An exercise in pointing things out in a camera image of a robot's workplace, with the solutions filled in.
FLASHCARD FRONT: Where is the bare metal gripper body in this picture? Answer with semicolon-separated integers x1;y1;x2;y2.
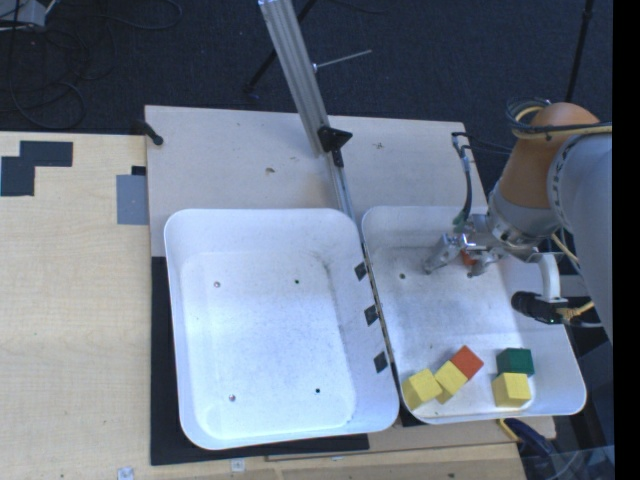
462;212;540;264

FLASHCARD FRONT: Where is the white plastic tray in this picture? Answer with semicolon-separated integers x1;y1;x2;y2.
360;204;588;425
163;207;401;452

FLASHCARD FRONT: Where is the green cube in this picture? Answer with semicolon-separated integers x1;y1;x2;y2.
495;347;536;378

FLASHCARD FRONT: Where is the yellow cube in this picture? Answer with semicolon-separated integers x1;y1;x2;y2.
401;368;444;411
433;360;469;405
491;371;533;409

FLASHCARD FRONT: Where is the pale wood board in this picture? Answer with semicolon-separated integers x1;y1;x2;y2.
144;105;557;464

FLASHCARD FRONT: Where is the black cylinder on white bracket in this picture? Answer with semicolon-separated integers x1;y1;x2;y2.
510;251;569;325

